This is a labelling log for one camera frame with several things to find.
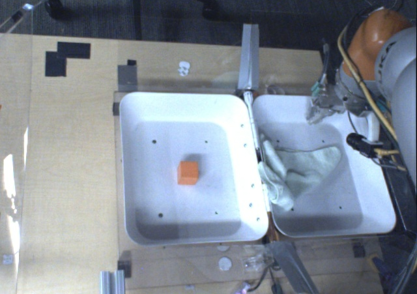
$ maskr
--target orange cube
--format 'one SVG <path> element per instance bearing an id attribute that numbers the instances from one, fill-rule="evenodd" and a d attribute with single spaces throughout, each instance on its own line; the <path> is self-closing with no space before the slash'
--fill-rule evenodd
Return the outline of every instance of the orange cube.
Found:
<path id="1" fill-rule="evenodd" d="M 181 161 L 177 173 L 178 184 L 195 185 L 198 181 L 198 162 Z"/>

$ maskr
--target yellow cable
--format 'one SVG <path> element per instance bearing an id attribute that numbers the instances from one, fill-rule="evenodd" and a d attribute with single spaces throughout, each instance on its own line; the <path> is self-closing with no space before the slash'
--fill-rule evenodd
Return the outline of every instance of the yellow cable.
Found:
<path id="1" fill-rule="evenodd" d="M 398 150 L 388 151 L 386 149 L 375 148 L 374 151 L 379 156 L 388 156 L 388 155 L 399 154 L 399 151 Z"/>
<path id="2" fill-rule="evenodd" d="M 366 84 L 364 83 L 363 79 L 359 76 L 355 68 L 353 67 L 353 64 L 349 57 L 347 56 L 345 50 L 343 49 L 343 46 L 341 45 L 341 39 L 343 35 L 346 32 L 346 27 L 343 29 L 343 31 L 340 33 L 338 38 L 338 48 L 340 53 L 343 56 L 343 60 L 347 65 L 347 68 L 349 68 L 350 72 L 352 73 L 353 78 L 361 88 L 362 92 L 364 93 L 366 100 L 368 101 L 369 105 L 371 106 L 372 110 L 375 112 L 375 114 L 378 116 L 381 123 L 385 126 L 385 128 L 389 131 L 389 133 L 392 135 L 392 137 L 397 141 L 397 134 L 395 133 L 395 130 L 392 128 L 389 121 L 386 119 L 386 117 L 382 114 L 381 110 L 378 108 L 378 105 L 373 100 L 371 93 L 369 92 L 368 88 L 366 87 Z"/>

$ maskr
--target chair caster wheel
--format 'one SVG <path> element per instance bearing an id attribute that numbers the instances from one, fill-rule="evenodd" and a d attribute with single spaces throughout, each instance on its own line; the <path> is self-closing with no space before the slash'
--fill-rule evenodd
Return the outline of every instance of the chair caster wheel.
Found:
<path id="1" fill-rule="evenodd" d="M 55 20 L 62 18 L 65 12 L 60 0 L 47 0 L 45 2 L 46 12 Z"/>

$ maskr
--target white tray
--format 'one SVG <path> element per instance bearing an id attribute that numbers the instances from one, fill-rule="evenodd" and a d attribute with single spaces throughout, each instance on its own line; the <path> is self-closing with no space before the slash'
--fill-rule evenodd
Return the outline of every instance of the white tray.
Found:
<path id="1" fill-rule="evenodd" d="M 131 93 L 120 105 L 126 230 L 139 244 L 255 241 L 267 230 L 248 111 L 232 95 Z M 196 185 L 177 184 L 182 160 Z"/>
<path id="2" fill-rule="evenodd" d="M 395 212 L 382 170 L 346 143 L 353 132 L 347 113 L 334 114 L 317 125 L 306 122 L 307 96 L 264 95 L 253 104 L 259 131 L 276 147 L 312 151 L 338 147 L 342 159 L 314 190 L 295 201 L 293 211 L 272 207 L 276 227 L 290 237 L 329 237 L 387 233 L 395 226 Z M 367 136 L 367 120 L 352 116 Z"/>

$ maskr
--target gray towel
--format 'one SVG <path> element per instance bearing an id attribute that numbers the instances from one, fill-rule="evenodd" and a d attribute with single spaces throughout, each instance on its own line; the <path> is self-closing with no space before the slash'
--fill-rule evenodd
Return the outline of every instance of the gray towel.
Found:
<path id="1" fill-rule="evenodd" d="M 334 146 L 315 151 L 275 150 L 263 135 L 261 143 L 264 162 L 258 164 L 259 175 L 268 187 L 270 201 L 283 211 L 320 185 L 341 160 L 341 151 Z"/>

